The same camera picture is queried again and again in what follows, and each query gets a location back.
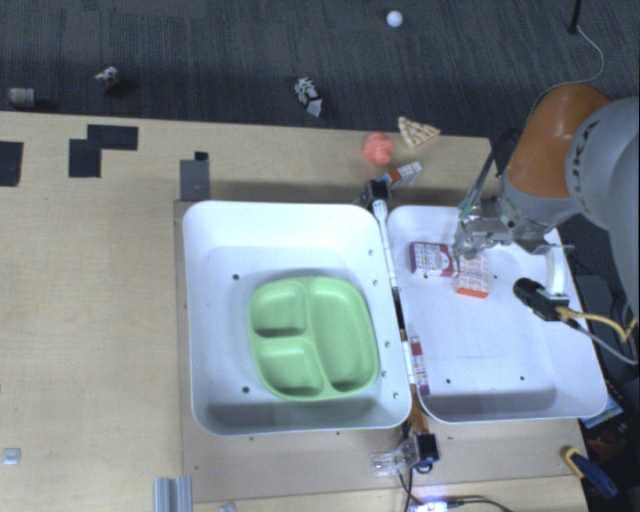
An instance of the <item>pink toy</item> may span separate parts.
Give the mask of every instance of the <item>pink toy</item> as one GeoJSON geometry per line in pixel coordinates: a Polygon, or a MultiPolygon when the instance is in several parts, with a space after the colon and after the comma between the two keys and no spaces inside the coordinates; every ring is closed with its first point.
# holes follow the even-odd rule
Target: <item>pink toy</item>
{"type": "Polygon", "coordinates": [[[386,133],[373,132],[364,141],[362,156],[364,159],[378,165],[386,165],[391,162],[393,154],[393,142],[386,133]]]}

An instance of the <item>green plate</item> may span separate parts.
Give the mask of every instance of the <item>green plate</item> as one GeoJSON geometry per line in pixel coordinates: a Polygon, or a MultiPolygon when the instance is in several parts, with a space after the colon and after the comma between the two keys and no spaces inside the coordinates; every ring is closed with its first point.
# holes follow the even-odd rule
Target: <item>green plate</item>
{"type": "Polygon", "coordinates": [[[301,277],[261,286],[249,303],[249,337],[262,383],[286,400],[352,395],[378,374],[369,310],[341,279],[301,277]]]}

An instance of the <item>wooden triangle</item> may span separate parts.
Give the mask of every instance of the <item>wooden triangle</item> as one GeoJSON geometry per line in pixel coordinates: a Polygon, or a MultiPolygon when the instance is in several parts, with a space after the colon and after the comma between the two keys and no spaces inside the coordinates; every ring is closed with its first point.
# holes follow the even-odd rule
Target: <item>wooden triangle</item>
{"type": "Polygon", "coordinates": [[[428,140],[436,138],[440,130],[428,124],[421,124],[406,117],[398,118],[398,128],[406,145],[415,148],[428,140]]]}

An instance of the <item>yellow cable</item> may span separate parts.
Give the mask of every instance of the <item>yellow cable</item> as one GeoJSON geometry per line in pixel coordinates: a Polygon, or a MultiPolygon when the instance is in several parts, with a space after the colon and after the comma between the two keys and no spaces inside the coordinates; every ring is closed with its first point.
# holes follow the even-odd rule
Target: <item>yellow cable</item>
{"type": "Polygon", "coordinates": [[[558,306],[556,308],[556,311],[558,312],[562,320],[568,320],[569,318],[584,318],[585,320],[591,320],[592,322],[600,322],[608,325],[618,333],[620,339],[625,343],[629,338],[631,331],[635,327],[635,323],[637,323],[634,318],[625,331],[618,322],[614,322],[613,320],[611,320],[611,318],[607,318],[606,316],[595,315],[593,313],[580,313],[579,311],[574,311],[573,309],[566,306],[558,306]]]}

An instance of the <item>table surface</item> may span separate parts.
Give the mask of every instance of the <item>table surface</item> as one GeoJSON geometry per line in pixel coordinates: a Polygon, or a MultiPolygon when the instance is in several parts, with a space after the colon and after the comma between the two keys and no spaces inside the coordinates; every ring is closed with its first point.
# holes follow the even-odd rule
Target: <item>table surface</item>
{"type": "MultiPolygon", "coordinates": [[[[213,198],[351,202],[382,171],[360,155],[366,136],[0,113],[0,141],[24,143],[19,186],[0,188],[0,449],[22,450],[19,465],[0,466],[0,510],[152,510],[155,477],[191,472],[182,463],[177,343],[179,160],[209,153],[213,198]],[[86,138],[88,124],[137,126],[138,149],[103,150],[100,179],[69,178],[69,139],[86,138]]],[[[392,138],[393,164],[424,167],[398,194],[404,202],[456,204],[489,151],[484,139],[443,136],[408,150],[392,138]]],[[[584,450],[575,420],[430,426],[443,460],[416,479],[418,496],[482,494],[518,511],[587,509],[558,456],[564,445],[584,450]]],[[[216,438],[225,454],[219,469],[236,478],[212,484],[223,484],[216,496],[235,499],[240,512],[401,510],[397,482],[373,480],[366,466],[371,447],[394,435],[216,438]],[[322,471],[261,468],[255,455],[279,453],[278,443],[299,447],[322,471]],[[366,466],[357,474],[356,462],[366,466]],[[332,492],[309,483],[343,464],[351,466],[340,485],[327,477],[332,492]],[[302,495],[273,497],[283,494],[302,495]]]]}

